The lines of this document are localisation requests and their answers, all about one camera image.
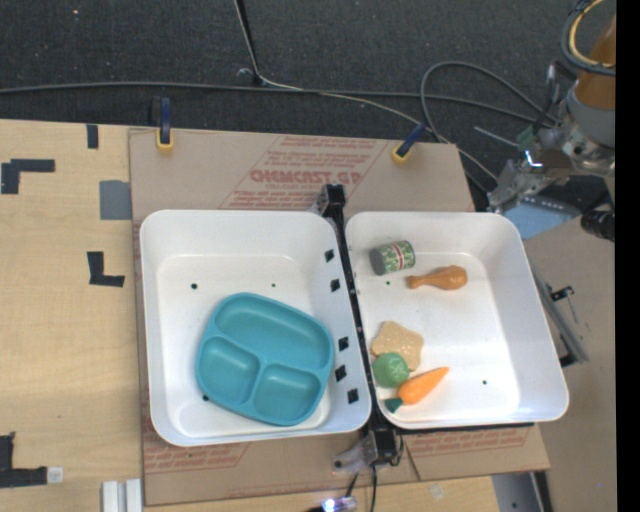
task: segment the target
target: white tray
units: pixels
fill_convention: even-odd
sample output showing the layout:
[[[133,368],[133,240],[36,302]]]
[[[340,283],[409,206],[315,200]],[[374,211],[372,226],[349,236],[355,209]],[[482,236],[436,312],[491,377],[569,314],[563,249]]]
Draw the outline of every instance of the white tray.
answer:
[[[327,220],[308,212],[160,211],[143,222],[140,249],[151,418],[166,441],[193,446],[330,434],[367,421],[371,397]],[[197,385],[195,358],[209,316],[240,292],[300,309],[333,336],[340,378],[330,373],[316,411],[296,426],[227,411],[205,401]]]
[[[346,227],[367,345],[393,320],[424,338],[420,373],[449,374],[423,401],[383,414],[405,429],[541,422],[559,418],[568,392],[518,231],[490,213],[379,212],[355,215]],[[373,247],[409,240],[412,269],[376,275]],[[457,264],[465,287],[409,289],[405,278]]]

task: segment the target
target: cardboard box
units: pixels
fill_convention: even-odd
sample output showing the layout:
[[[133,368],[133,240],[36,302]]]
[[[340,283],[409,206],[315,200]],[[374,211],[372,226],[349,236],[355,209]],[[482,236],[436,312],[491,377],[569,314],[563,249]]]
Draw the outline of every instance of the cardboard box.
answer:
[[[300,439],[182,448],[153,430],[148,406],[139,228],[161,209],[313,210],[326,183],[341,183],[347,218],[361,211],[473,211],[457,150],[419,143],[397,166],[397,141],[174,130],[170,151],[155,130],[129,134],[132,212],[143,390],[143,459],[147,505],[242,496],[342,490],[351,475],[332,458],[359,432]],[[443,431],[405,436],[400,464],[381,484],[528,471],[548,467],[537,426]]]

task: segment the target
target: toy chicken drumstick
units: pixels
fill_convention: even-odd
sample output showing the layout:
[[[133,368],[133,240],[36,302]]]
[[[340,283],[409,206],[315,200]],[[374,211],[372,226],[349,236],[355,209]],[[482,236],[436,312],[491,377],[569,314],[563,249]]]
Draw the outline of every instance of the toy chicken drumstick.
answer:
[[[467,284],[467,271],[458,265],[449,265],[423,276],[407,277],[409,288],[413,289],[425,284],[437,286],[443,290],[456,290]]]

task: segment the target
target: tin can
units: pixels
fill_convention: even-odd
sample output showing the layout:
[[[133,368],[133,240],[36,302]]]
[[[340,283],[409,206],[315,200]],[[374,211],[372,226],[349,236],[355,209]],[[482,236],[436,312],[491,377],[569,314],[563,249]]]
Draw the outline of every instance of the tin can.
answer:
[[[369,260],[373,271],[381,276],[413,267],[416,255],[411,244],[407,240],[401,240],[371,249]]]

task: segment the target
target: blue plate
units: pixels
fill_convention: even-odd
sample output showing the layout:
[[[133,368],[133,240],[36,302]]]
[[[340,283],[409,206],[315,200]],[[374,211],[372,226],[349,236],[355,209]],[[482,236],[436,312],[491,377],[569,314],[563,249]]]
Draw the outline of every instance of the blue plate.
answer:
[[[196,357],[196,378],[218,405],[293,426],[316,410],[333,367],[333,341],[312,316],[251,293],[223,299]]]

